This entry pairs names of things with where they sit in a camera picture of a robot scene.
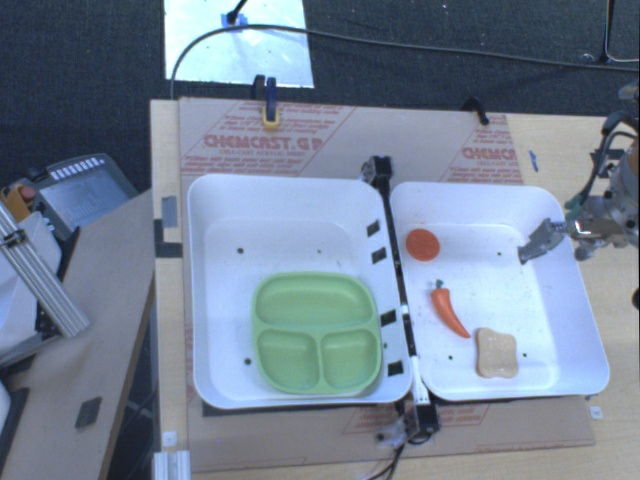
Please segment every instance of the table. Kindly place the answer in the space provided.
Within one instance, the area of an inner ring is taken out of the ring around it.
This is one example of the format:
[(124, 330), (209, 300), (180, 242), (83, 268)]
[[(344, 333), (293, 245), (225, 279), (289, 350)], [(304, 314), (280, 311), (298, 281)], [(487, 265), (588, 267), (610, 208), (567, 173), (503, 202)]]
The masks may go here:
[[(151, 103), (154, 216), (162, 217), (162, 200), (180, 193), (178, 103)], [(572, 197), (591, 170), (589, 152), (597, 147), (604, 118), (507, 115), (525, 184), (551, 192), (559, 201)], [(534, 152), (538, 170), (530, 162)], [(180, 242), (180, 222), (164, 229), (166, 242)], [(631, 295), (638, 285), (638, 251), (598, 250), (580, 265), (589, 299), (610, 362), (607, 389), (589, 401), (603, 418), (593, 420), (596, 445), (512, 451), (454, 457), (401, 460), (396, 478), (633, 478), (640, 470), (640, 383), (638, 381), (638, 312)], [(177, 435), (175, 446), (187, 449), (185, 338), (182, 265), (179, 258), (156, 261), (158, 304), (160, 426)], [(197, 473), (197, 480), (366, 478), (382, 462), (359, 462)]]
[[(63, 284), (90, 326), (7, 379), (29, 395), (3, 480), (107, 478), (152, 306), (151, 210), (147, 191), (82, 228)], [(95, 422), (77, 428), (98, 398)]]

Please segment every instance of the cable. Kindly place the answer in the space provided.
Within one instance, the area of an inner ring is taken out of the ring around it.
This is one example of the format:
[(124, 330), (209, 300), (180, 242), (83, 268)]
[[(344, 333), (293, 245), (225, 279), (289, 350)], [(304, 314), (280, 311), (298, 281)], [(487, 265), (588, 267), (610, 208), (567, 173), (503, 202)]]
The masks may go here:
[(147, 439), (143, 452), (140, 454), (140, 456), (138, 457), (138, 460), (136, 460), (135, 464), (129, 471), (129, 474), (126, 477), (126, 480), (133, 480), (136, 473), (142, 469), (142, 466), (145, 465), (147, 456), (152, 450), (153, 450), (153, 433), (151, 434), (151, 437)]
[(431, 439), (431, 434), (419, 433), (407, 441), (412, 446), (420, 446)]
[(138, 418), (138, 416), (140, 416), (144, 408), (149, 404), (149, 402), (151, 402), (151, 400), (155, 398), (157, 392), (158, 392), (158, 385), (156, 384), (153, 390), (151, 391), (151, 393), (149, 393), (149, 395), (147, 396), (147, 398), (145, 398), (142, 401), (142, 403), (138, 405), (137, 409), (134, 411), (131, 417), (127, 420), (127, 422), (122, 424), (122, 426), (120, 427), (120, 431), (118, 432), (118, 436), (121, 436), (122, 434), (124, 434), (126, 430), (131, 426), (131, 424), (134, 421), (136, 421), (136, 419)]
[(609, 55), (609, 37), (611, 36), (611, 22), (613, 21), (613, 7), (615, 0), (607, 0), (607, 10), (604, 21), (604, 43), (602, 46), (603, 57), (606, 61), (619, 63), (640, 62), (640, 59), (618, 59), (613, 55)]
[(218, 34), (224, 34), (227, 32), (236, 32), (242, 30), (277, 30), (281, 32), (292, 32), (295, 34), (306, 34), (307, 36), (317, 36), (323, 37), (326, 39), (334, 39), (336, 41), (346, 41), (350, 43), (356, 44), (366, 44), (369, 46), (379, 46), (385, 48), (401, 48), (405, 50), (416, 50), (416, 51), (424, 51), (424, 52), (436, 52), (436, 53), (450, 53), (456, 55), (470, 55), (476, 57), (489, 57), (493, 59), (507, 60), (512, 62), (526, 62), (530, 64), (541, 64), (545, 66), (554, 66), (554, 67), (563, 67), (569, 69), (592, 69), (592, 70), (600, 70), (600, 71), (620, 71), (625, 73), (637, 73), (637, 69), (632, 68), (616, 68), (616, 67), (608, 67), (608, 66), (600, 66), (593, 64), (573, 64), (571, 62), (561, 62), (554, 60), (545, 60), (545, 59), (536, 59), (533, 57), (522, 57), (519, 55), (508, 55), (505, 53), (494, 53), (494, 52), (485, 52), (481, 50), (467, 50), (463, 48), (447, 48), (442, 46), (428, 46), (428, 45), (420, 45), (420, 44), (410, 44), (410, 43), (394, 43), (390, 41), (378, 41), (376, 39), (365, 39), (360, 37), (351, 37), (345, 36), (341, 34), (333, 34), (330, 32), (322, 32), (320, 30), (313, 30), (307, 28), (297, 28), (297, 27), (289, 27), (286, 25), (267, 25), (267, 24), (254, 24), (254, 25), (238, 25), (234, 27), (226, 27), (219, 28), (215, 30), (211, 30), (206, 32), (198, 37), (196, 37), (193, 41), (191, 41), (182, 53), (178, 56), (176, 63), (173, 66), (173, 71), (171, 73), (170, 79), (170, 89), (169, 95), (171, 99), (174, 99), (174, 83), (176, 80), (176, 74), (178, 72), (178, 68), (180, 64), (187, 56), (187, 54), (199, 43), (208, 39), (210, 37), (216, 36)]
[(386, 466), (382, 471), (379, 471), (375, 475), (370, 476), (366, 480), (377, 480), (378, 478), (382, 478), (383, 475), (386, 475), (385, 480), (391, 480), (393, 478), (394, 473), (396, 472), (396, 468), (398, 467), (398, 462), (400, 461), (400, 455), (402, 455), (403, 450), (404, 450), (404, 444), (398, 447), (395, 455), (393, 456), (393, 459), (391, 460), (388, 466)]

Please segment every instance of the toy bread slice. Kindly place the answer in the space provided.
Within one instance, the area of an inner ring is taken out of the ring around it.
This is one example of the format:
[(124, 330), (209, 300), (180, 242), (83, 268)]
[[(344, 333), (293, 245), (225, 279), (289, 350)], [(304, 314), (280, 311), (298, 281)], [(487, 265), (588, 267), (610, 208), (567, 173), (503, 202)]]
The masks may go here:
[(515, 377), (518, 374), (516, 339), (511, 334), (495, 332), (487, 327), (476, 332), (478, 363), (481, 377)]

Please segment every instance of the metal plate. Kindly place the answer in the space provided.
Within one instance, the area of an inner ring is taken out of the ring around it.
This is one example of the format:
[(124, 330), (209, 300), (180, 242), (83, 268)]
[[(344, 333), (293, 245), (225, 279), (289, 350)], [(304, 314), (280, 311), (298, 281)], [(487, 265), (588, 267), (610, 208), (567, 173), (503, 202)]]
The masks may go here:
[[(222, 16), (240, 0), (164, 0), (165, 73), (198, 36), (223, 27)], [(249, 24), (305, 28), (302, 0), (249, 0), (241, 14)], [(313, 87), (309, 45), (304, 34), (244, 30), (219, 34), (194, 47), (176, 80), (251, 84), (256, 75), (279, 86)]]

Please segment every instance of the green plate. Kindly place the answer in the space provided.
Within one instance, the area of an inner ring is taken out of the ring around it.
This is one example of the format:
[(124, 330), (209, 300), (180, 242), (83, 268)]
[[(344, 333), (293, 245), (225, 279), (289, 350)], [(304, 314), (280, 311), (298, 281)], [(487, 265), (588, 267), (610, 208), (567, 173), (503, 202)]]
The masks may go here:
[(376, 306), (354, 277), (270, 276), (253, 295), (251, 319), (260, 372), (281, 391), (358, 392), (378, 376), (382, 351)]

